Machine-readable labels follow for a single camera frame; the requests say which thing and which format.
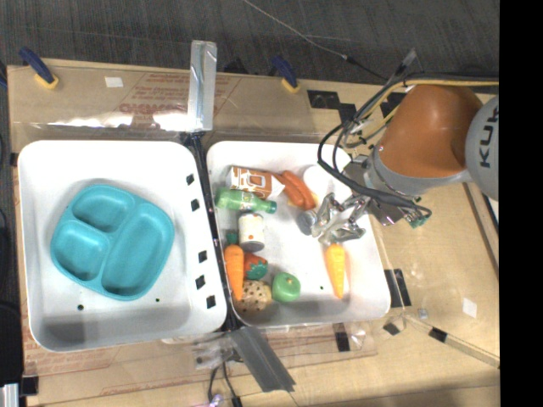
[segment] toy carrot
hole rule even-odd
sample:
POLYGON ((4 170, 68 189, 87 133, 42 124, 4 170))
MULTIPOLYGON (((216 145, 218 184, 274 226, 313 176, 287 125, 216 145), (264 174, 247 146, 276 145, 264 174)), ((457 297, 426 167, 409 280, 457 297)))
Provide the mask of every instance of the toy carrot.
POLYGON ((304 195, 294 186, 294 184, 290 181, 287 181, 287 179, 284 176, 281 176, 279 174, 273 174, 277 178, 279 182, 281 182, 285 188, 284 193, 287 195, 288 200, 298 208, 304 208, 304 195))
POLYGON ((238 234, 227 234, 228 245, 224 249, 227 277, 236 300, 244 295, 244 250, 238 245, 238 234))
POLYGON ((285 170, 281 176, 288 182, 290 182, 293 187, 298 190, 302 197, 304 198, 304 209, 314 209, 315 208, 315 199, 313 198, 313 193, 311 193, 311 190, 309 187, 305 184, 304 180, 302 180, 299 176, 291 172, 290 170, 285 170))
POLYGON ((332 283, 333 293, 337 298, 343 298, 345 276, 345 250, 340 244, 330 244, 325 252, 328 277, 332 283))

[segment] white can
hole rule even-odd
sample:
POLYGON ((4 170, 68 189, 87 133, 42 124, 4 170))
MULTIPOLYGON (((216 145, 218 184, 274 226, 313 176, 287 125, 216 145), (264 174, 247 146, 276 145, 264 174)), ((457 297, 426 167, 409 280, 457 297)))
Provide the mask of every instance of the white can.
POLYGON ((264 248, 264 219, 258 213, 244 213, 238 219, 239 245, 253 254, 264 248))

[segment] white plate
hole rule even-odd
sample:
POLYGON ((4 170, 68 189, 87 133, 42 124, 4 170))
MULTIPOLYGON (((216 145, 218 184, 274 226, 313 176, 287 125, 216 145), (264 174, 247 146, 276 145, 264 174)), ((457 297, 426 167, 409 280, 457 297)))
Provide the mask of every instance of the white plate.
POLYGON ((199 174, 183 145, 33 142, 20 153, 19 180, 30 329, 44 348, 72 351, 199 335, 224 322, 226 299, 199 174), (133 301, 108 298, 73 282, 57 270, 49 253, 70 200, 98 183, 153 202, 176 229, 165 268, 149 292, 133 301), (204 284, 198 287, 201 276, 204 284), (208 308, 208 303, 215 304, 208 308))
MULTIPOLYGON (((320 166, 314 167, 317 148, 318 145, 308 143, 218 142, 207 154, 212 191, 225 185, 230 167, 236 165, 278 173, 291 170, 298 176, 307 172, 309 180, 316 182, 311 190, 319 200, 333 191, 336 199, 343 202, 351 195, 350 189, 320 166)), ((332 150, 331 145, 323 147, 322 155, 327 162, 331 161, 332 150)), ((349 161, 349 155, 339 150, 338 167, 342 170, 349 161)), ((288 205, 284 193, 276 201, 275 214, 261 213, 266 246, 258 255, 266 258, 269 266, 263 280, 271 283, 275 273, 287 271, 300 280, 301 294, 294 302, 274 302, 260 313, 238 315, 239 318, 250 326, 280 327, 367 321, 385 315, 390 307, 390 292, 368 215, 358 220, 366 234, 344 243, 349 262, 344 297, 338 299, 328 279, 322 245, 316 238, 304 235, 296 225, 296 216, 301 211, 288 205)), ((224 246, 226 231, 237 229, 238 212, 216 208, 216 218, 224 246)))

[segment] blue plastic dish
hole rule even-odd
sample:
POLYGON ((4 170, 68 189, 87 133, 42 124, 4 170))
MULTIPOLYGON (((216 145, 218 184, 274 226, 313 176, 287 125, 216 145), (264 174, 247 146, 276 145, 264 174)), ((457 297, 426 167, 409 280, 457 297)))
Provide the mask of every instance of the blue plastic dish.
POLYGON ((72 199, 51 240, 56 267, 71 280, 119 300, 142 297, 170 255, 170 217, 144 198, 93 185, 72 199))

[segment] dark gray carpet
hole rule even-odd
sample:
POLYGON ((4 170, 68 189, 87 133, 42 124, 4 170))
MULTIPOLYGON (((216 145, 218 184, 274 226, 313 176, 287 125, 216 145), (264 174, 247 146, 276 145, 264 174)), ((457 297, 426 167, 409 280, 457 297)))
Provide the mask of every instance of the dark gray carpet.
MULTIPOLYGON (((299 78, 379 84, 412 48, 428 72, 499 70, 500 0, 247 1, 270 16, 243 0, 0 0, 0 59, 20 64, 27 46, 48 58, 186 69, 199 39, 217 43, 218 70, 240 59, 250 74, 267 75, 281 54, 299 78)), ((5 92, 0 134, 8 144, 5 92)), ((13 242, 3 153, 0 209, 13 242)), ((17 305, 12 248, 0 264, 0 300, 17 305)))

